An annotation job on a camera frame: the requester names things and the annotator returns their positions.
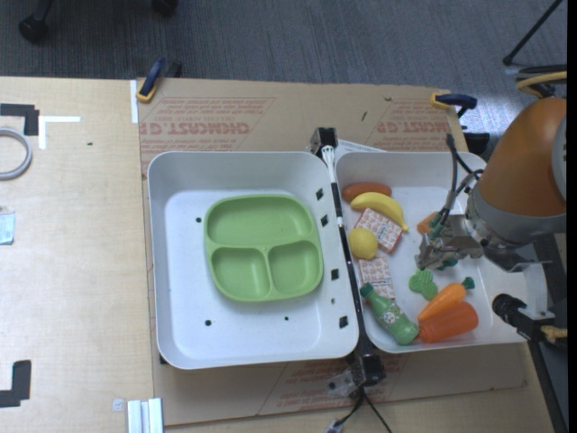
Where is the green bottle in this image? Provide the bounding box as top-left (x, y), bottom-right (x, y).
top-left (359, 281), bottom-right (421, 347)

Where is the black cylinder on white bracket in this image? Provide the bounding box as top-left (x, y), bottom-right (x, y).
top-left (490, 255), bottom-right (558, 343)

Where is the yellow lemon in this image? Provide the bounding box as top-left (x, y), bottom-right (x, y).
top-left (347, 226), bottom-right (380, 262)

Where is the white paper sheet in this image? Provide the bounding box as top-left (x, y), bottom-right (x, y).
top-left (336, 138), bottom-right (389, 154)

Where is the black block with thin wires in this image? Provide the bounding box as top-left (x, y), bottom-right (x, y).
top-left (327, 353), bottom-right (388, 399)
top-left (307, 126), bottom-right (339, 155)

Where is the brown cardboard board red print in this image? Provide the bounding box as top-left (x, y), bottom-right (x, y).
top-left (136, 77), bottom-right (529, 428)

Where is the white tape roll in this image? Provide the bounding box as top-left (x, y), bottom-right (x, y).
top-left (0, 125), bottom-right (34, 181)

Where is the yellow banana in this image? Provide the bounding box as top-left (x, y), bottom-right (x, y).
top-left (349, 190), bottom-right (410, 233)

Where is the orange carrot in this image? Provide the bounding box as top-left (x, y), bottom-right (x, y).
top-left (417, 276), bottom-right (476, 324)

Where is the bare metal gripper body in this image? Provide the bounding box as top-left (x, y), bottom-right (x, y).
top-left (427, 214), bottom-right (493, 263)

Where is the thin black and white rod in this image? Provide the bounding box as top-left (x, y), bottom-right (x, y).
top-left (321, 146), bottom-right (376, 358)

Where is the white plastic tray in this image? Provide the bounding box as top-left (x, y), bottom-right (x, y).
top-left (146, 151), bottom-right (361, 371)
top-left (334, 151), bottom-right (549, 355)

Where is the black office chair base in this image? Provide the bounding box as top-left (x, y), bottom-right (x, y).
top-left (17, 0), bottom-right (179, 44)

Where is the orange and white carton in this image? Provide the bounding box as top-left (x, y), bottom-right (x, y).
top-left (353, 207), bottom-right (404, 256)
top-left (357, 255), bottom-right (398, 305)

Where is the small orange toy piece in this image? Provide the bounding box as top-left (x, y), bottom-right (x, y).
top-left (416, 211), bottom-right (442, 236)

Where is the black tripod stand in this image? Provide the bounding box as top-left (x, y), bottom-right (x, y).
top-left (501, 0), bottom-right (568, 68)

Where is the green broccoli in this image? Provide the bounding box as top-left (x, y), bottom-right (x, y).
top-left (408, 268), bottom-right (440, 302)

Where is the small clear packet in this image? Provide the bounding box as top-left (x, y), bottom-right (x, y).
top-left (0, 210), bottom-right (17, 246)

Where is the green divided plate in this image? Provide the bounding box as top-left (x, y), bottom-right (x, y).
top-left (203, 193), bottom-right (325, 303)

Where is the orange sausage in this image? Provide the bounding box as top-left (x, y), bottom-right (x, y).
top-left (340, 181), bottom-right (393, 204)

